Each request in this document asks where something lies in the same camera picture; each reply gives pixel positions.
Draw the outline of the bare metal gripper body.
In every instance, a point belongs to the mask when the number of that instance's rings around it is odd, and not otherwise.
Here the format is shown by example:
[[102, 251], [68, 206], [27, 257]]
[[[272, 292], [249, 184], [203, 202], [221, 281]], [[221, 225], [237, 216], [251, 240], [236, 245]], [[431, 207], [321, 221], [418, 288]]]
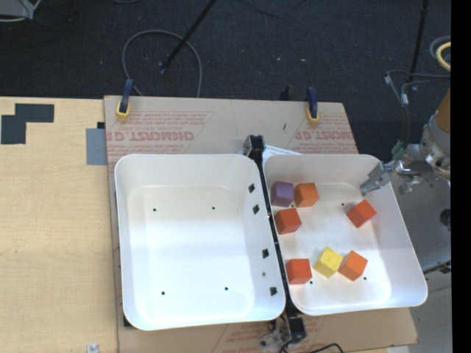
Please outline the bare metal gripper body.
[[389, 163], [400, 180], [399, 193], [409, 194], [425, 181], [439, 177], [450, 181], [450, 156], [434, 139], [423, 138], [419, 143], [397, 141]]

